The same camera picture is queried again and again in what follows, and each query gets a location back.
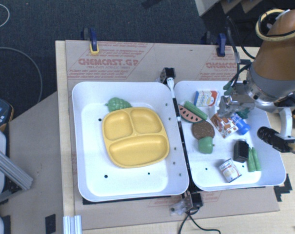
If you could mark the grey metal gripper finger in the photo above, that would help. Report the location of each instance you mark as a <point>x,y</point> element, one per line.
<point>226,112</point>
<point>224,101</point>

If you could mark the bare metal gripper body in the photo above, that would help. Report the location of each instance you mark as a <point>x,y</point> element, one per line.
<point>243,97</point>

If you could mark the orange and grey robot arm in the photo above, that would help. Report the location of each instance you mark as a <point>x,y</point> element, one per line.
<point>276,55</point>

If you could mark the brown and white carton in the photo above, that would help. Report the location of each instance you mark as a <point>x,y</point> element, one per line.
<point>224,127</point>

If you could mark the dark green broccoli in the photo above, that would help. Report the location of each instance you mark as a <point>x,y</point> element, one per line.
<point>244,113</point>

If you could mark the white and blue carton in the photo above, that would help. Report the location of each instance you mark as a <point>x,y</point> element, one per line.
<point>205,98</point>

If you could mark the blue bottle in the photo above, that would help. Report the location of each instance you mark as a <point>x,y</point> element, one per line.
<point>242,127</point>

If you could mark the brown round biscuit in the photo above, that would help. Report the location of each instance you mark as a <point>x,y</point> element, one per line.
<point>202,130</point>

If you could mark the green bell pepper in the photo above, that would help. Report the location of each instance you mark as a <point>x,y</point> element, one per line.
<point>205,145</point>

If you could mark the red watermelon slice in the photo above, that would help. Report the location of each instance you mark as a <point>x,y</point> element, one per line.
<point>187,116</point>

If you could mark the black box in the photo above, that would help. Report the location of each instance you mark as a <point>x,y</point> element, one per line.
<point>240,151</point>

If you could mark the thin black and white rod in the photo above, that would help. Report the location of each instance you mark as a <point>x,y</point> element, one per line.
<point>181,128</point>

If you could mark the green asparagus bundle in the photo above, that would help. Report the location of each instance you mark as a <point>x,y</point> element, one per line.
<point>254,161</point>

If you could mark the small white can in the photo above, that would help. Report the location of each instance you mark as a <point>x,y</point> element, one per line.
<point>230,170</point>

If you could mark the white plastic tray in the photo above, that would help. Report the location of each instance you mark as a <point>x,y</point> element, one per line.
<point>127,181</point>
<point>210,174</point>

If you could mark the brown cardboard board, red print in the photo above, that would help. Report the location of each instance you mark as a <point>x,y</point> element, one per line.
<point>137,64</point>

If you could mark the yellow divided plate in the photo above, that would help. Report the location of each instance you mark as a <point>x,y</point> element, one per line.
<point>137,145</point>

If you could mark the green grapes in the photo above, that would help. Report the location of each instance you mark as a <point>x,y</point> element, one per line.
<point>118,103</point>

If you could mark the black cylinder on white bracket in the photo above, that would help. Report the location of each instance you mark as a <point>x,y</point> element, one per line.
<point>271,136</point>

